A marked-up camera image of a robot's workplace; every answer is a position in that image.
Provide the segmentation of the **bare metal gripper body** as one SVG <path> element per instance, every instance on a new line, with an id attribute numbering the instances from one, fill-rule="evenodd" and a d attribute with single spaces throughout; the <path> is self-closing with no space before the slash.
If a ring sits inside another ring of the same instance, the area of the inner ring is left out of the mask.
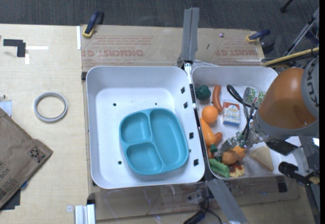
<path id="1" fill-rule="evenodd" d="M 236 140 L 241 148 L 250 148 L 254 144 L 267 141 L 269 136 L 259 127 L 246 127 L 243 131 L 236 133 Z"/>

